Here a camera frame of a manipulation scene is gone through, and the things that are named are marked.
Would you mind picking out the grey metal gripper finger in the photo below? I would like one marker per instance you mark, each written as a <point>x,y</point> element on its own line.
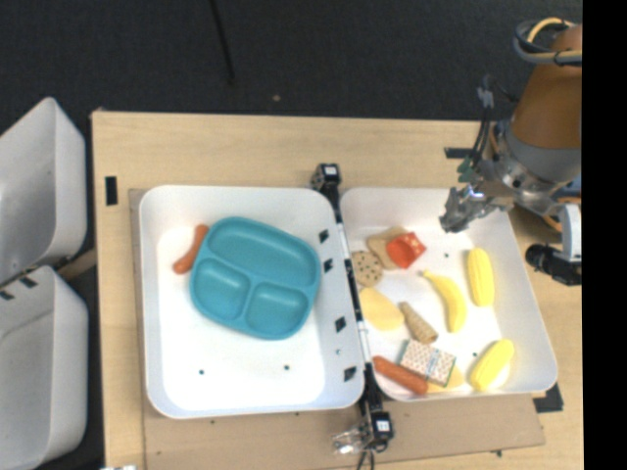
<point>451,213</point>
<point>475,209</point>

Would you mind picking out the blue divided plate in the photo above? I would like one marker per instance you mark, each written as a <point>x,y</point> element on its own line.
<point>255,272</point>

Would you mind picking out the white plastic tray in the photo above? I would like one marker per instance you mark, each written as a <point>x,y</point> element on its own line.
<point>519,311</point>
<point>245,375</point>

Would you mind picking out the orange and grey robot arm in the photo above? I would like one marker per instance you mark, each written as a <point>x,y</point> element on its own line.
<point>548,110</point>

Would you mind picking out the brown chocolate chip biscuit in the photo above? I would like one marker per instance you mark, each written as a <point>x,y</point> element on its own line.
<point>366,268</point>

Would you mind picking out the yellow banana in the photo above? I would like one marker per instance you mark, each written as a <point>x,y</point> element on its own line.
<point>453,299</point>

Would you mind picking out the pale yellow potato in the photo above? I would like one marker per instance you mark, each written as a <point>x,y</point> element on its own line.
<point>379,310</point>

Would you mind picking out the tan ice cream cone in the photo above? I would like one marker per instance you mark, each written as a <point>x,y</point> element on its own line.
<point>419,325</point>

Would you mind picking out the patterned small carton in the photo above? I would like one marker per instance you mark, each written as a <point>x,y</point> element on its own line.
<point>427,362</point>

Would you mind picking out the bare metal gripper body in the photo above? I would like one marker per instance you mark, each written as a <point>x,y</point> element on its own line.
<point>519,184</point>

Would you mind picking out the tan bread slice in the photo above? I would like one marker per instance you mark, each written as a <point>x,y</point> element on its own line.
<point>379,250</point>

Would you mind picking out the orange sausage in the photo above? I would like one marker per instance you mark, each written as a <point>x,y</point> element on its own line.
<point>188,257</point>
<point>399,374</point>

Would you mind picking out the black cylinder on white bracket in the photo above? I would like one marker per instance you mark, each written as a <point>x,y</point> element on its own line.
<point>558,262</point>

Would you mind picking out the thin black and white rod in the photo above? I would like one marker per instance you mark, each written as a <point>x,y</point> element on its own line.
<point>353,292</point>

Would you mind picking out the pale yellow flat slice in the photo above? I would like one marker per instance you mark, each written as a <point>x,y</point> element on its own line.
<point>456,379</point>

